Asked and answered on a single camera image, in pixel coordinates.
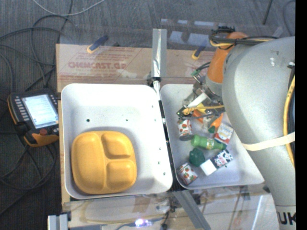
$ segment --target metal bar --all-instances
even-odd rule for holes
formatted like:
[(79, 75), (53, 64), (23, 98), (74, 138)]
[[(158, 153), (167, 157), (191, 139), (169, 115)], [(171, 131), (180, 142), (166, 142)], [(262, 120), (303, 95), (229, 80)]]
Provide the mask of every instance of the metal bar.
[(59, 230), (68, 230), (68, 217), (66, 214), (59, 216)]
[(57, 230), (57, 217), (48, 216), (47, 226), (48, 226), (48, 230)]
[(195, 229), (211, 230), (211, 227), (195, 203), (189, 190), (173, 192), (173, 195), (184, 208)]
[(166, 29), (153, 29), (153, 54), (151, 77), (161, 78), (166, 76)]

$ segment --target green plastic bottle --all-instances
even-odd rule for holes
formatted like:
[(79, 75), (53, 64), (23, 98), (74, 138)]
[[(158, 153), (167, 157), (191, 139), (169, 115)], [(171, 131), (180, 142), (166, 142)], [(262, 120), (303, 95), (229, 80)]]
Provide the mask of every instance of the green plastic bottle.
[(191, 140), (191, 144), (194, 147), (202, 147), (207, 150), (213, 150), (213, 149), (224, 150), (227, 147), (224, 143), (220, 143), (215, 139), (199, 135), (194, 135), (193, 139)]

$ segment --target compartment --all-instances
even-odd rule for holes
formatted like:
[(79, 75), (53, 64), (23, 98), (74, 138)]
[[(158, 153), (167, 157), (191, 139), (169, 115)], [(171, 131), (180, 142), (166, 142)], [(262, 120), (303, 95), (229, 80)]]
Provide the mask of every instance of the compartment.
[(106, 184), (112, 191), (131, 187), (136, 180), (136, 166), (132, 161), (111, 161), (106, 171)]
[(78, 188), (89, 194), (105, 186), (105, 158), (100, 137), (95, 133), (79, 135), (71, 148), (71, 169)]
[(102, 134), (101, 142), (109, 159), (126, 159), (134, 155), (131, 141), (120, 132), (109, 131)]

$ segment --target light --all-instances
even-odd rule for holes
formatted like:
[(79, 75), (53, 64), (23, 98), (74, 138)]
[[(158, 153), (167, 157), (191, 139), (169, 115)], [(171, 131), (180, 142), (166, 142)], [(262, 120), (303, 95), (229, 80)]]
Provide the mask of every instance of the light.
[(144, 219), (137, 219), (135, 221), (135, 226), (137, 228), (141, 228), (141, 227), (148, 227), (148, 226), (151, 226), (152, 225), (152, 222), (149, 221), (149, 220), (144, 220)]

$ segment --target yellow strap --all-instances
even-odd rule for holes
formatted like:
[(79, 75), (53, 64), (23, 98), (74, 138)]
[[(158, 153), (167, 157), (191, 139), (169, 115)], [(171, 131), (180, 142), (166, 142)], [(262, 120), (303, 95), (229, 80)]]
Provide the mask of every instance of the yellow strap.
[(265, 140), (256, 144), (244, 144), (244, 148), (249, 151), (259, 151), (266, 148), (276, 147), (276, 146), (282, 146), (288, 143), (291, 143), (295, 141), (295, 131), (279, 138), (271, 139), (271, 140)]

